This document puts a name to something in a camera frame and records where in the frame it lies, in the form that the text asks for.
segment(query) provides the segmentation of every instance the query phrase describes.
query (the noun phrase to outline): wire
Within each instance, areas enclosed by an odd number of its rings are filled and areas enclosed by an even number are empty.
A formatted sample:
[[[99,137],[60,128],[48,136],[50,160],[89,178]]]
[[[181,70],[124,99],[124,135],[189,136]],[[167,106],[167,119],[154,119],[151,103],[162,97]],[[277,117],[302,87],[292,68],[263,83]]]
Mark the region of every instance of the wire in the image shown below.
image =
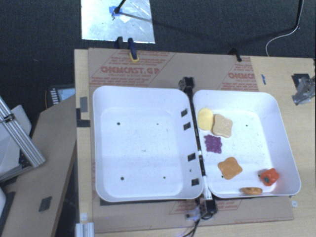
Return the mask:
[[[199,221],[200,221],[200,219],[196,221],[196,224],[194,225],[194,227],[191,231],[189,231],[186,235],[183,235],[181,237],[188,237],[188,236],[193,237],[196,233],[197,228],[198,228]]]
[[[295,28],[294,28],[290,33],[288,33],[288,34],[280,35],[280,36],[277,36],[277,37],[275,37],[275,38],[269,40],[268,43],[266,44],[266,54],[267,54],[268,57],[269,57],[268,45],[269,45],[271,42],[273,42],[273,41],[275,41],[275,40],[277,40],[277,39],[279,39],[279,38],[282,38],[282,37],[290,36],[290,35],[292,35],[293,33],[295,33],[296,30],[299,28],[299,24],[300,24],[300,20],[301,20],[301,15],[302,15],[302,10],[303,10],[303,4],[304,4],[304,0],[301,1],[301,4],[300,4],[300,6],[299,6],[300,12],[299,12],[299,16],[298,16],[298,19],[297,19],[297,23],[296,23]]]

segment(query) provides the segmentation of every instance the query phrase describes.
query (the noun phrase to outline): white tray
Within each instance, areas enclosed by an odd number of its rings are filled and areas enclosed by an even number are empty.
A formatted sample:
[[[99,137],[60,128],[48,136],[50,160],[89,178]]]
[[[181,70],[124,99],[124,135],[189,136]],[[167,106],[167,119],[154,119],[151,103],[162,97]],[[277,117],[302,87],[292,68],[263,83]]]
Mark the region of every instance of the white tray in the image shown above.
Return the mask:
[[[207,152],[199,129],[208,187],[220,198],[249,197],[244,187],[263,189],[260,196],[288,196],[299,192],[301,181],[288,142],[275,98],[263,92],[200,90],[194,95],[196,113],[210,108],[233,121],[230,138],[221,137],[222,153]],[[243,171],[230,180],[222,178],[217,164],[234,157]],[[264,170],[275,168],[279,179],[265,186],[258,177]]]
[[[96,189],[102,199],[190,199],[201,194],[190,103],[182,91],[103,86],[93,94],[93,113]],[[195,159],[188,160],[192,154]]]
[[[220,198],[299,192],[300,178],[276,100],[260,92],[200,90],[196,114],[210,108],[233,121],[230,138],[221,137],[222,153],[207,152],[199,130],[207,186]],[[200,196],[203,178],[188,97],[177,89],[103,86],[93,94],[96,190],[110,202],[191,199]],[[217,164],[235,157],[243,171],[222,178]],[[264,186],[258,175],[274,167],[280,178]]]

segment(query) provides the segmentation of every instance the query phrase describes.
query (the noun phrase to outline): wooden table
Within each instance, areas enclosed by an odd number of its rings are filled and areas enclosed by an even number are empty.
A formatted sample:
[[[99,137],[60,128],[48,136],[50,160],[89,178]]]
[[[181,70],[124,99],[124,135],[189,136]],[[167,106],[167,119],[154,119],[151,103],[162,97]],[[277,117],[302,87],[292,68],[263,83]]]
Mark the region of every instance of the wooden table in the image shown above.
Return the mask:
[[[291,200],[294,221],[198,227],[196,237],[204,236],[315,236],[316,234],[316,167],[315,167],[315,98],[310,103],[296,106],[291,95],[296,93],[291,75],[314,75],[312,59],[251,57],[259,91],[273,95],[280,108],[285,130],[300,174],[302,188]],[[75,51],[77,108],[80,97],[89,96],[88,51]],[[81,119],[89,119],[89,112]],[[91,192],[91,152],[89,128],[78,128],[79,212],[81,223],[93,221]],[[162,229],[96,234],[97,237],[175,237],[189,229]]]

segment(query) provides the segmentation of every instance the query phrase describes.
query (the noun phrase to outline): toy tomato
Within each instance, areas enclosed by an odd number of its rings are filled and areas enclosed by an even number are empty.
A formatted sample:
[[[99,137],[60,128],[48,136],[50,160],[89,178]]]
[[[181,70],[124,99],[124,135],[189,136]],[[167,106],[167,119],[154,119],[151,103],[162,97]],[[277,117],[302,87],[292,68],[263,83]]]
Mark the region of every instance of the toy tomato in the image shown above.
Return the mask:
[[[272,168],[266,170],[260,175],[260,179],[263,181],[265,186],[271,186],[279,178],[279,174],[276,172],[276,169]]]

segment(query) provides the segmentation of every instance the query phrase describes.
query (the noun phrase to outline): purple toy food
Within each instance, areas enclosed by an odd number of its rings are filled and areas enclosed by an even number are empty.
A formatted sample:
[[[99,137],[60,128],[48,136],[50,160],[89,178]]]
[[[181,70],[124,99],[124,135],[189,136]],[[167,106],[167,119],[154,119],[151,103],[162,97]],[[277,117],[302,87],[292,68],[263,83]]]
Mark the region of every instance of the purple toy food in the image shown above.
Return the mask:
[[[206,144],[206,151],[214,152],[220,154],[222,152],[222,142],[220,137],[215,137],[212,135],[206,135],[205,144]]]

